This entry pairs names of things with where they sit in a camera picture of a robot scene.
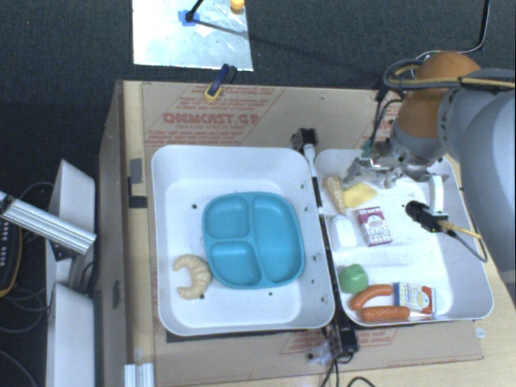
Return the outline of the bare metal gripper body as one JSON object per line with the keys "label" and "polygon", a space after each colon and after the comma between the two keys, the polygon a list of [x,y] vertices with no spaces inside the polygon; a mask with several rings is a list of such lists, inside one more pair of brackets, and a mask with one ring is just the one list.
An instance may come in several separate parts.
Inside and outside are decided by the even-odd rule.
{"label": "bare metal gripper body", "polygon": [[400,169],[402,177],[407,176],[416,182],[427,182],[431,177],[442,177],[445,181],[448,179],[447,174],[429,171],[436,160],[416,156],[396,142],[367,142],[364,145],[364,158],[370,158],[371,170],[379,173]]}

